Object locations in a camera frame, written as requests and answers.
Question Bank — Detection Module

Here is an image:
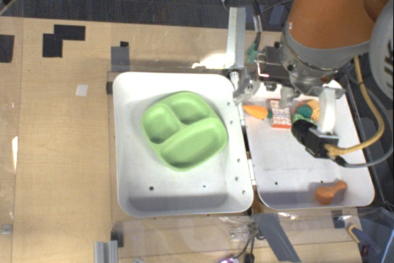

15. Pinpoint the pale wood board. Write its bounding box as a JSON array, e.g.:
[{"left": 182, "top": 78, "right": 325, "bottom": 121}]
[{"left": 110, "top": 22, "right": 363, "bottom": 260}]

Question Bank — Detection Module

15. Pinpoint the green divided plate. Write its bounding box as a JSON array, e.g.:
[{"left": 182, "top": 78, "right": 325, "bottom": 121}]
[{"left": 140, "top": 90, "right": 230, "bottom": 173}]

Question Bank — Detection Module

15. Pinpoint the brown chicken drumstick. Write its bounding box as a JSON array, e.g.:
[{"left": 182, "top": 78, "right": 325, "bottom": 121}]
[{"left": 314, "top": 179, "right": 348, "bottom": 206}]

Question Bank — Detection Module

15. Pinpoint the white plastic tray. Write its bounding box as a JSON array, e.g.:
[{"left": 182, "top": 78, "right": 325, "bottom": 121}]
[
  {"left": 111, "top": 71, "right": 255, "bottom": 219},
  {"left": 238, "top": 76, "right": 376, "bottom": 211}
]

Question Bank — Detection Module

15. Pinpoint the yellow and green toy corn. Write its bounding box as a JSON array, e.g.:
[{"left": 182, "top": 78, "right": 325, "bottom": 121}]
[{"left": 292, "top": 99, "right": 321, "bottom": 124}]

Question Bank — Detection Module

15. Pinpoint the orange carrot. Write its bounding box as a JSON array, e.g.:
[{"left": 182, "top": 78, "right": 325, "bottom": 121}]
[{"left": 243, "top": 104, "right": 274, "bottom": 120}]

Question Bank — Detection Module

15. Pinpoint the black cylinder on white bracket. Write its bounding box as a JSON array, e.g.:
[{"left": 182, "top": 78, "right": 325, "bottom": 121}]
[{"left": 291, "top": 86, "right": 346, "bottom": 160}]

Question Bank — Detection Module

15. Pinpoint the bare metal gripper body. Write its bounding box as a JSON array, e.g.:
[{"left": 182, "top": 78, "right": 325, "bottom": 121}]
[{"left": 256, "top": 45, "right": 337, "bottom": 95}]

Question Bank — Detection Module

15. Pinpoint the orange and white carton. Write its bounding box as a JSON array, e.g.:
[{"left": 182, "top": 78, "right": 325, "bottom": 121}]
[{"left": 268, "top": 99, "right": 293, "bottom": 129}]

